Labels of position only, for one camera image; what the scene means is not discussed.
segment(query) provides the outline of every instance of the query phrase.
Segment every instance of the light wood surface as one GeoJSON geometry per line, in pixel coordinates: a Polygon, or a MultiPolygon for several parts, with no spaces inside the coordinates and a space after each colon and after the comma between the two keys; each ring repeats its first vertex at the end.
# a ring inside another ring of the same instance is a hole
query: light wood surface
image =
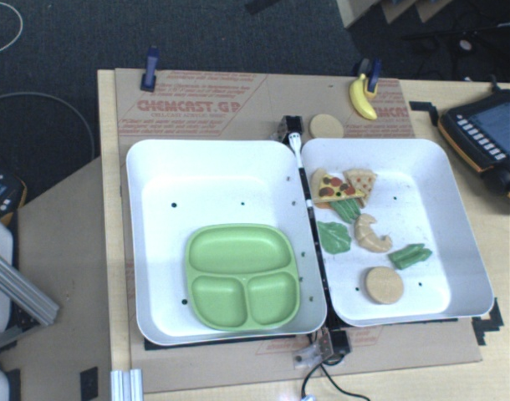
{"type": "MultiPolygon", "coordinates": [[[[115,72],[100,70],[99,109],[105,194],[105,236],[108,267],[110,343],[113,369],[130,368],[123,228],[120,199],[120,162],[117,150],[115,111],[115,72]]],[[[490,84],[436,81],[401,81],[405,99],[432,102],[442,112],[452,106],[479,99],[490,91],[490,84]]],[[[499,332],[486,334],[481,347],[483,361],[462,365],[406,369],[381,373],[338,376],[335,381],[344,389],[380,400],[491,400],[510,399],[510,203],[491,197],[483,183],[448,148],[432,127],[425,112],[411,112],[417,137],[438,142],[445,148],[477,238],[493,291],[503,317],[499,332]]],[[[242,366],[242,358],[237,366],[242,366]]],[[[147,401],[223,399],[299,400],[301,380],[237,385],[190,391],[147,394],[147,401]]],[[[312,378],[307,392],[318,401],[340,400],[327,378],[312,378]]]]}

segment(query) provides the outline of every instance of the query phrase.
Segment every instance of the cable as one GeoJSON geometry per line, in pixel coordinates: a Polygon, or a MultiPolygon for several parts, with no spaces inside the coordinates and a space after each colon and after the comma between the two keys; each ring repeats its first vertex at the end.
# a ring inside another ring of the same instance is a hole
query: cable
{"type": "Polygon", "coordinates": [[[21,13],[19,13],[19,11],[11,4],[0,2],[0,6],[4,6],[5,8],[12,9],[19,18],[19,31],[18,31],[17,35],[13,38],[13,40],[10,43],[8,43],[0,48],[0,53],[1,53],[3,50],[8,49],[10,46],[12,46],[21,37],[21,33],[23,32],[23,17],[21,16],[21,13]]]}
{"type": "Polygon", "coordinates": [[[64,101],[63,99],[60,99],[58,97],[55,97],[53,95],[49,95],[49,94],[43,94],[41,92],[12,92],[10,94],[4,94],[4,95],[0,95],[0,100],[1,99],[6,99],[6,98],[15,98],[15,97],[26,97],[26,96],[32,96],[32,97],[41,97],[41,98],[47,98],[47,99],[52,99],[58,103],[61,103],[63,105],[65,105],[68,109],[70,109],[71,111],[73,111],[73,113],[75,113],[80,121],[84,124],[84,127],[86,128],[86,131],[88,133],[88,136],[89,136],[89,145],[90,145],[90,148],[91,148],[91,160],[95,159],[95,140],[94,140],[94,135],[91,131],[91,128],[89,127],[89,124],[88,122],[86,122],[86,119],[84,118],[84,116],[73,106],[71,105],[70,103],[68,103],[67,101],[64,101]]]}
{"type": "Polygon", "coordinates": [[[302,383],[302,399],[303,398],[306,398],[307,397],[307,393],[305,391],[306,387],[307,387],[307,382],[309,381],[309,379],[311,378],[311,376],[313,375],[313,373],[317,370],[317,369],[321,369],[324,374],[326,375],[326,377],[329,379],[329,381],[331,382],[331,384],[333,384],[333,386],[335,386],[335,388],[343,393],[344,395],[348,395],[349,397],[355,397],[355,398],[361,398],[361,399],[364,399],[365,401],[370,401],[370,398],[368,397],[365,397],[364,395],[360,395],[358,393],[351,393],[351,392],[348,392],[348,391],[345,391],[344,389],[342,389],[332,378],[331,376],[329,375],[328,373],[328,370],[325,369],[324,365],[328,365],[328,366],[334,366],[334,365],[337,365],[338,363],[341,363],[342,360],[344,359],[344,355],[339,355],[336,359],[332,360],[331,358],[328,359],[328,360],[325,360],[325,361],[322,361],[320,363],[318,363],[317,365],[315,365],[311,371],[309,371],[309,373],[307,374],[307,376],[305,376],[305,378],[303,379],[303,383],[302,383]]]}

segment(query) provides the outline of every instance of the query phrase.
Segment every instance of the toy pizza slice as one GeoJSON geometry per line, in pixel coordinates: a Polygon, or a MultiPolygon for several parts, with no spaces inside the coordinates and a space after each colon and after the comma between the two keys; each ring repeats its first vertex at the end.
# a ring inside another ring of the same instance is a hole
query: toy pizza slice
{"type": "Polygon", "coordinates": [[[328,174],[323,168],[319,168],[313,173],[311,188],[313,202],[320,206],[329,202],[365,197],[363,191],[355,189],[346,180],[328,174]]]}
{"type": "Polygon", "coordinates": [[[377,174],[372,170],[366,169],[352,169],[344,172],[344,178],[350,185],[357,191],[365,193],[362,197],[358,198],[361,207],[366,206],[366,202],[370,197],[370,193],[374,188],[375,179],[377,174]]]}

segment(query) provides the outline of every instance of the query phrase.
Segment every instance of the round beige object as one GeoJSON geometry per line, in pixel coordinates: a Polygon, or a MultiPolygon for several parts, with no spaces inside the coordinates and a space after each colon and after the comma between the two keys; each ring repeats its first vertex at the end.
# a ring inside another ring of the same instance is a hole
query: round beige object
{"type": "Polygon", "coordinates": [[[396,303],[404,294],[402,278],[390,267],[370,269],[366,274],[365,285],[372,300],[381,304],[396,303]]]}
{"type": "Polygon", "coordinates": [[[317,114],[311,119],[309,131],[313,138],[343,138],[344,126],[331,114],[317,114]]]}

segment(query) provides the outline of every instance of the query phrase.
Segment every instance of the toy banana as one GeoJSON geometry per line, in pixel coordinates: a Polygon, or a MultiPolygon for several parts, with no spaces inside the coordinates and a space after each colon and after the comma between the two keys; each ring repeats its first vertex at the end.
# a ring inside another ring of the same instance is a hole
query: toy banana
{"type": "Polygon", "coordinates": [[[368,79],[365,74],[361,74],[356,80],[352,82],[349,87],[349,97],[352,100],[352,105],[357,112],[368,120],[376,120],[378,115],[376,114],[374,107],[367,99],[365,93],[365,84],[368,83],[368,79]]]}

